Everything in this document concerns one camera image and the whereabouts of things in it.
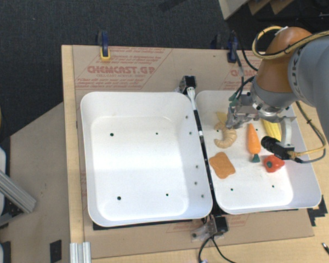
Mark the black cylinder on white bracket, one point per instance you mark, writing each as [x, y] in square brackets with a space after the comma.
[279, 148]

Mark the white plastic tray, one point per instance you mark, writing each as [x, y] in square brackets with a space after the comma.
[142, 160]
[252, 185]

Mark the brown cardboard board red print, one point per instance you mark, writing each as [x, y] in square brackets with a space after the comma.
[131, 73]

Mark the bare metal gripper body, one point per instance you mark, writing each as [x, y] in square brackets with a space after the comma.
[248, 107]

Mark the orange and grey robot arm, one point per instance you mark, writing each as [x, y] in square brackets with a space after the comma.
[304, 73]

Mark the red toy bell pepper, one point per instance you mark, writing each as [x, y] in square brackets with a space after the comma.
[272, 163]

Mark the thin black and white rod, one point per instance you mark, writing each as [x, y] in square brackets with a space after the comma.
[200, 131]

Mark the beige toy croissant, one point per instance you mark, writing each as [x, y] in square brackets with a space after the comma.
[227, 140]

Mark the orange toy carrot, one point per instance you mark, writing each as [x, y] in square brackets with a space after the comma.
[254, 141]

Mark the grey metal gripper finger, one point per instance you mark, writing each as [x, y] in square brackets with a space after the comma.
[229, 120]
[241, 123]

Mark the yellow toy corn cob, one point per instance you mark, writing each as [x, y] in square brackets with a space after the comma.
[271, 129]

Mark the yellow toy food piece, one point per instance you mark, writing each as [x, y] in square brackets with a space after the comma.
[221, 116]

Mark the orange toy biscuit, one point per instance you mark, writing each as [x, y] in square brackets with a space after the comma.
[222, 165]

